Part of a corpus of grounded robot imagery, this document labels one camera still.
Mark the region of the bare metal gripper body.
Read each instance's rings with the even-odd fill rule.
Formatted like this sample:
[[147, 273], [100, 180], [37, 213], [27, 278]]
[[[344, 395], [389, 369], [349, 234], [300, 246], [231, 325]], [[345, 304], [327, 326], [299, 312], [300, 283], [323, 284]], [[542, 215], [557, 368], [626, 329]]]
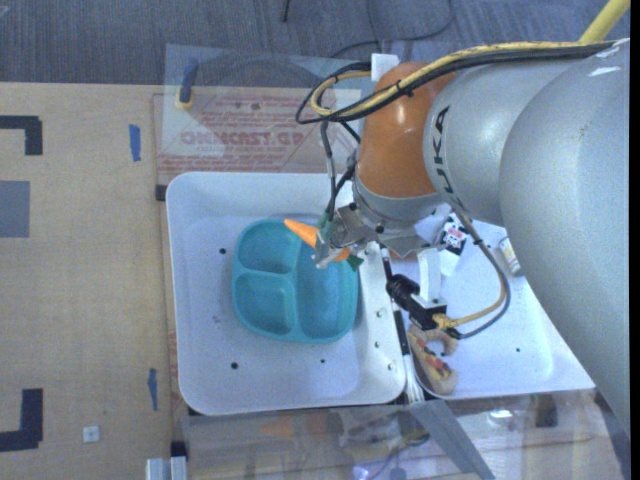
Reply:
[[400, 258], [430, 247], [430, 242], [417, 233], [414, 223], [383, 219], [355, 203], [336, 211], [330, 241], [335, 247], [358, 248], [377, 242]]

